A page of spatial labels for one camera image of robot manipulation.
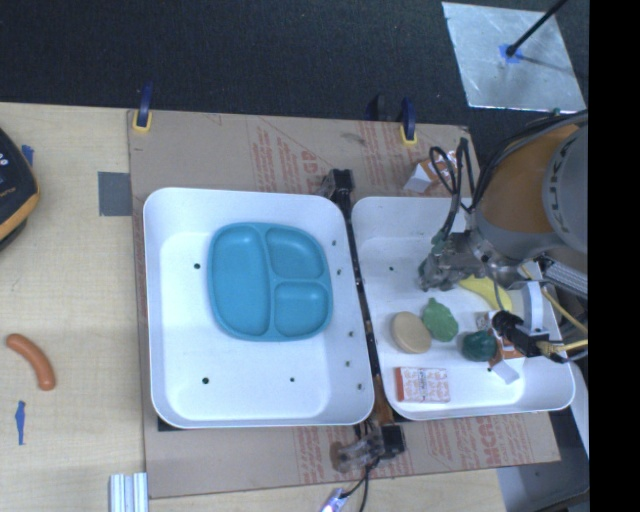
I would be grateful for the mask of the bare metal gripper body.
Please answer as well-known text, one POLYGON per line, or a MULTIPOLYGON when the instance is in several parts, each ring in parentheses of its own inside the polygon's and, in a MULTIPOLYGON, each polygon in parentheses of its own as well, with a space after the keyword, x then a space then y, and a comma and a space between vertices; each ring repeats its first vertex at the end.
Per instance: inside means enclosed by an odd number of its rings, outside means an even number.
POLYGON ((434 244, 433 255, 437 258, 437 272, 441 268, 459 271, 458 283, 469 277, 487 277, 508 289, 521 279, 520 262, 500 253, 476 232, 450 233, 444 241, 434 244))

